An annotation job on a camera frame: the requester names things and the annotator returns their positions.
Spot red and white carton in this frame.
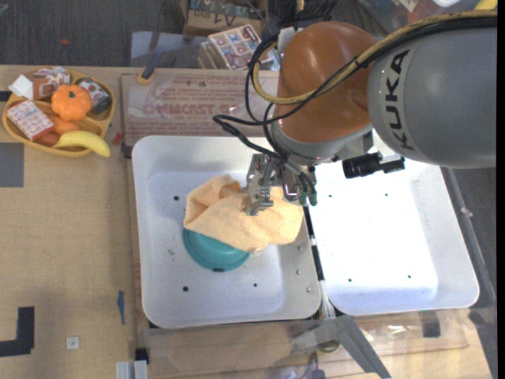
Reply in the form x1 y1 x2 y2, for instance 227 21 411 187
24 66 72 102

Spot brown cardboard board red print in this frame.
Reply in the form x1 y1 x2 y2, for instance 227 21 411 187
119 69 471 372

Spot black cylinder on white bracket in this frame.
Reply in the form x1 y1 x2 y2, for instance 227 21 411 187
342 152 406 180

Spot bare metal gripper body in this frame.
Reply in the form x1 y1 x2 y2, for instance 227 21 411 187
245 152 303 204

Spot pale orange cloth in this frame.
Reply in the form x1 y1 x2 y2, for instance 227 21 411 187
182 174 305 253

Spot orange carrot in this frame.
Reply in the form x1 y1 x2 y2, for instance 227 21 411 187
48 114 80 136

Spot red and white packet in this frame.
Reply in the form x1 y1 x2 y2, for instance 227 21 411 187
5 99 55 142

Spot teal bowl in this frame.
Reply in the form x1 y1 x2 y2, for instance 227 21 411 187
181 227 252 273

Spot colourful printed box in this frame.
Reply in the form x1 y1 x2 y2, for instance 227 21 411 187
198 24 277 71

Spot brown cardboard box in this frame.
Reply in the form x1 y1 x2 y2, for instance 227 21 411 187
180 0 270 39

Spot red sausage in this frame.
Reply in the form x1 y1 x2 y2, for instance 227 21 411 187
34 131 61 147

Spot orange pumpkin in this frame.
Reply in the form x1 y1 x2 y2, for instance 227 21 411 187
50 84 93 122

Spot yellow divided plate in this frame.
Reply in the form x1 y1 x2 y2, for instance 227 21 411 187
1 66 117 159

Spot small printed can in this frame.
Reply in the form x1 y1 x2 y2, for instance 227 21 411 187
76 77 113 115

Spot small white box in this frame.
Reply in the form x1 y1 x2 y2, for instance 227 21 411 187
7 73 35 100

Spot white plastic tray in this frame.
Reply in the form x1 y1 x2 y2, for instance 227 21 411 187
305 155 481 317
130 134 323 330

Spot yellow banana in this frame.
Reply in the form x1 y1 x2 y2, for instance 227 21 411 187
52 129 112 159

